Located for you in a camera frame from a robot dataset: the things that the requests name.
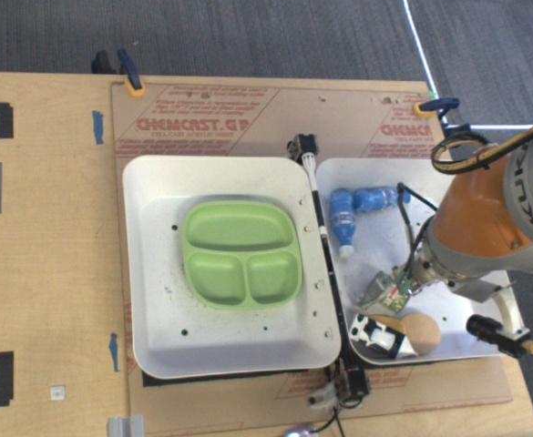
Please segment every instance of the blue clamp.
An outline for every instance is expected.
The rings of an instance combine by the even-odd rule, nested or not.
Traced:
[[[460,100],[456,97],[441,97],[429,100],[428,102],[418,102],[414,105],[414,114],[418,117],[429,117],[434,112],[438,113],[438,119],[442,119],[448,110],[458,108]]]
[[[125,85],[130,94],[134,97],[144,96],[147,88],[140,80],[137,66],[132,61],[132,58],[130,58],[130,55],[125,48],[120,48],[118,50],[118,59],[120,60],[120,73],[127,75]]]

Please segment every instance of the dark floor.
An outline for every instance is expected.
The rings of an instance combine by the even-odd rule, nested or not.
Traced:
[[[451,124],[533,124],[533,0],[0,0],[0,71],[425,80]],[[483,130],[491,140],[515,130]],[[533,277],[511,273],[533,332]],[[533,400],[533,357],[521,360]]]

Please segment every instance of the green plate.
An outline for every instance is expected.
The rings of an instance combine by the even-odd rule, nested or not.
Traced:
[[[288,214],[272,204],[199,204],[185,217],[182,244],[190,289],[214,308],[280,306],[301,288],[296,230]]]

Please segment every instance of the wooden table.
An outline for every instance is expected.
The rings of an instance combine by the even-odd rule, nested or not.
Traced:
[[[122,76],[0,73],[0,103],[13,107],[15,125],[13,138],[0,138],[0,352],[14,354],[14,397],[0,406],[0,435],[102,436],[108,418],[130,415],[126,355],[118,355],[115,371],[109,350],[112,333],[118,351],[126,350],[110,95],[111,84],[122,81]],[[426,91],[424,83],[251,82]],[[103,115],[101,144],[95,141],[95,111]],[[518,362],[504,357],[498,365],[512,401],[343,419],[345,433],[533,435],[533,407]],[[60,385],[66,387],[64,400],[58,399],[61,389],[52,388]],[[275,436],[287,428],[220,435]],[[324,435],[338,431],[332,426]]]

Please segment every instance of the orange clamp tip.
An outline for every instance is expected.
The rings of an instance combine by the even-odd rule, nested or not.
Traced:
[[[128,92],[133,97],[143,97],[145,93],[147,92],[147,87],[145,86],[145,83],[142,82],[142,79],[140,80],[140,85],[142,86],[141,89],[135,89],[131,84],[128,78],[124,80],[124,85],[127,87]]]
[[[420,110],[420,106],[424,104],[424,102],[416,102],[414,104],[414,107],[412,108],[412,111],[414,112],[414,115],[416,115],[417,117],[431,117],[435,111],[434,110],[429,110],[427,112],[425,112],[424,110]]]

